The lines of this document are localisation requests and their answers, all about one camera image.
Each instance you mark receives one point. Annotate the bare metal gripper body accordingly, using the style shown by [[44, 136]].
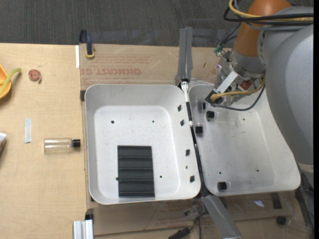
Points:
[[245, 84]]

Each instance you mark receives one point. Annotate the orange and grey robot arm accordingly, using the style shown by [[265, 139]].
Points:
[[289, 66]]

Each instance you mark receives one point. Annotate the clear plastic bottle, black cap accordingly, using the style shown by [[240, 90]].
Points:
[[210, 114], [199, 119], [58, 145], [281, 220], [221, 186]]

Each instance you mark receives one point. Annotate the thin black and white rod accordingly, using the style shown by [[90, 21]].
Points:
[[189, 111]]

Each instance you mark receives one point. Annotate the white plastic tray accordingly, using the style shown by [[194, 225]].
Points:
[[139, 131], [239, 153]]

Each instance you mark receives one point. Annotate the brown cardboard board, red print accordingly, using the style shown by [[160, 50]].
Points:
[[149, 61]]

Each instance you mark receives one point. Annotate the black ridged plastic insert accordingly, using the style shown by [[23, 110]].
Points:
[[135, 171]]

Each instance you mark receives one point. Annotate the orange divided plate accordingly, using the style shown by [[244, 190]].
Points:
[[4, 83]]

